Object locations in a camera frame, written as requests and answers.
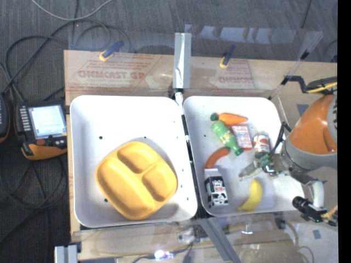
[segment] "toy soda bottle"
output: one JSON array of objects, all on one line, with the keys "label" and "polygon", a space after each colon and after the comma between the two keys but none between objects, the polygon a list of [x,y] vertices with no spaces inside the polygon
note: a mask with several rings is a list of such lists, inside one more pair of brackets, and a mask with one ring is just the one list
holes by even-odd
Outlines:
[{"label": "toy soda bottle", "polygon": [[229,147],[234,150],[234,153],[237,156],[243,153],[243,149],[240,148],[236,143],[234,134],[224,125],[222,121],[215,122],[211,126],[211,129],[215,134],[217,134],[219,139],[226,147]]}]

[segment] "yellow divided plate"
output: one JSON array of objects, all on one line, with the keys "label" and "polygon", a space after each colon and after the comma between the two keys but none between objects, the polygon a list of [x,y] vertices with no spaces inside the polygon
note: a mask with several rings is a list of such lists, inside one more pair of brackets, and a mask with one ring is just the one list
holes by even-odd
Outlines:
[{"label": "yellow divided plate", "polygon": [[109,153],[96,167],[95,179],[106,199],[130,220],[158,211],[175,193],[177,177],[162,157],[140,141]]}]

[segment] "toy can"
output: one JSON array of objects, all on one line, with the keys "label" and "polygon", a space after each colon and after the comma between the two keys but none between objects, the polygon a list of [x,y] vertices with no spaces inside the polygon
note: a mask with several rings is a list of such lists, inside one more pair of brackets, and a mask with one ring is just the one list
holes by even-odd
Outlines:
[{"label": "toy can", "polygon": [[254,156],[257,159],[262,158],[264,155],[268,154],[270,151],[269,146],[269,136],[265,134],[258,134],[253,137],[253,149]]}]

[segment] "toy carrot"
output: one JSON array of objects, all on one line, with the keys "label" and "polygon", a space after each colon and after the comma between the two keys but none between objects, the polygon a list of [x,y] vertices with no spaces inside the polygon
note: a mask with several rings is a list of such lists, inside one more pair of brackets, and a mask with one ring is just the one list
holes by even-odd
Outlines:
[{"label": "toy carrot", "polygon": [[229,154],[229,148],[224,147],[218,149],[215,153],[213,153],[207,160],[205,168],[206,169],[212,169],[214,167],[214,164],[216,163],[217,160],[220,158],[226,156]]},{"label": "toy carrot", "polygon": [[231,113],[221,113],[219,115],[216,113],[213,113],[210,119],[211,121],[217,121],[217,120],[222,121],[225,125],[236,125],[247,121],[246,117],[231,114]]}]

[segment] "yellow banana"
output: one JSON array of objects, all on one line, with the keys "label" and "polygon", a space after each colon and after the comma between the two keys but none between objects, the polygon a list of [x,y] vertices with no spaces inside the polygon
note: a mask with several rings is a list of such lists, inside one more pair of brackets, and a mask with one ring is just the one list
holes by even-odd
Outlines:
[{"label": "yellow banana", "polygon": [[245,203],[242,206],[237,208],[238,211],[251,211],[260,203],[262,199],[261,184],[256,179],[253,179],[250,188],[251,192],[249,198],[245,201]]}]

